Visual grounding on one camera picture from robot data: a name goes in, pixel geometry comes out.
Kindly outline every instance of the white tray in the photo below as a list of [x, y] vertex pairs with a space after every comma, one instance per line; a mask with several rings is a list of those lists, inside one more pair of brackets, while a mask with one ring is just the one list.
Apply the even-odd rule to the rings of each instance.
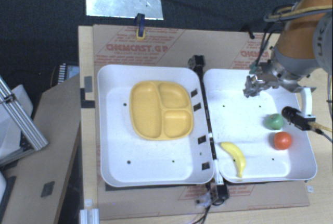
[[[101, 174], [112, 186], [202, 184], [214, 173], [208, 128], [197, 75], [187, 68], [108, 65], [98, 73]], [[170, 141], [141, 138], [132, 127], [129, 100], [132, 87], [147, 80], [171, 81], [197, 95], [192, 105], [192, 132]], [[204, 143], [198, 138], [206, 136]]]
[[[246, 98], [242, 90], [247, 75], [248, 71], [229, 69], [211, 69], [204, 74], [220, 173], [233, 183], [313, 178], [317, 165], [307, 132], [284, 119], [280, 131], [288, 132], [293, 142], [287, 150], [278, 151], [273, 147], [273, 135], [277, 131], [264, 126], [268, 115], [281, 114], [285, 106], [298, 109], [296, 95], [279, 87]], [[221, 142], [232, 142], [242, 150], [247, 162], [242, 178], [236, 177], [236, 166], [220, 147]]]

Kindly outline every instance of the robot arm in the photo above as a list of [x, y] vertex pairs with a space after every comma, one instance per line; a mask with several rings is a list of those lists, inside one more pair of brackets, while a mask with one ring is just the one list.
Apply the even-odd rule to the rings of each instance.
[[254, 64], [250, 72], [253, 75], [247, 76], [246, 97], [279, 86], [293, 93], [300, 92], [303, 87], [298, 85], [298, 81], [319, 67], [332, 75], [332, 0], [301, 0], [288, 13], [278, 11], [265, 17], [265, 20], [289, 21], [273, 49], [271, 59]]

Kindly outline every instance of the green ball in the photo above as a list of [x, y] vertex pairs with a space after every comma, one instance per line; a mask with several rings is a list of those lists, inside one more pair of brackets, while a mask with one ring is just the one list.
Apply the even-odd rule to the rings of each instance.
[[265, 120], [265, 125], [271, 130], [279, 130], [283, 126], [283, 118], [280, 114], [272, 114]]

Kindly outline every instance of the banana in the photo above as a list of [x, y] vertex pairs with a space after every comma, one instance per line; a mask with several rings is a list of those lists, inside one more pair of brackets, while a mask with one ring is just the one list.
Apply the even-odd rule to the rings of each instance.
[[234, 161], [236, 161], [236, 167], [238, 170], [237, 176], [241, 178], [246, 166], [246, 160], [243, 153], [235, 144], [230, 142], [222, 142], [220, 143], [220, 146], [233, 157]]

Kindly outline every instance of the yellow clip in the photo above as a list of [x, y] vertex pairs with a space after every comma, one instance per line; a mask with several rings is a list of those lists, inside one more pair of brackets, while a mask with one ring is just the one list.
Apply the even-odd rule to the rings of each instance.
[[144, 34], [142, 35], [142, 37], [139, 36], [139, 29], [136, 29], [136, 39], [139, 41], [142, 41], [145, 39], [146, 36], [146, 31], [144, 30]]

